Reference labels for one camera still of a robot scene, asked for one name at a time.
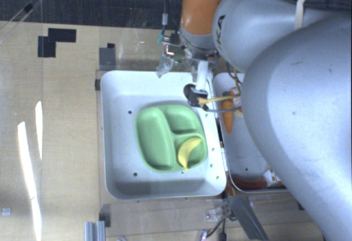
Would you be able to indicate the thin black and white rod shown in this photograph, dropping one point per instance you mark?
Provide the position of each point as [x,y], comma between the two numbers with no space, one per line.
[221,141]

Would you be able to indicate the white plastic tray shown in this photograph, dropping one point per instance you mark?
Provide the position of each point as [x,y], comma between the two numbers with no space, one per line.
[242,152]
[123,130]

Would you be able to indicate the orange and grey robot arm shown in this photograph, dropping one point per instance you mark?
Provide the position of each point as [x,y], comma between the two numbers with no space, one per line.
[275,97]

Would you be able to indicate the yellow banana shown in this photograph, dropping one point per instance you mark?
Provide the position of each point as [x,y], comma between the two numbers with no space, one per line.
[187,149]

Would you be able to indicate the red sausage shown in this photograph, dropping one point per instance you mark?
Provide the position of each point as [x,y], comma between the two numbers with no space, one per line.
[248,183]

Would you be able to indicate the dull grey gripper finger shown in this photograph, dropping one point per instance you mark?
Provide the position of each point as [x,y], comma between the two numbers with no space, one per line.
[172,63]
[162,68]

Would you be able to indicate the orange carrot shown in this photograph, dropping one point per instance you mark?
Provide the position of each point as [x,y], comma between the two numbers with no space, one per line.
[227,119]

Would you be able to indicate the white and orange carton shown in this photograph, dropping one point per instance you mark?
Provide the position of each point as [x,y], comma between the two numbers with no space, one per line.
[270,178]

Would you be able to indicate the white and orange packet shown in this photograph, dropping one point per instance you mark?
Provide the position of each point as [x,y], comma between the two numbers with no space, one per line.
[237,99]

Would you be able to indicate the green divided plate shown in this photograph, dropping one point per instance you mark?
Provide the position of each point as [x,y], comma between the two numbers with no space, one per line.
[154,138]

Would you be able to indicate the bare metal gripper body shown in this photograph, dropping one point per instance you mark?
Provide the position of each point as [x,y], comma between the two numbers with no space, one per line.
[181,51]

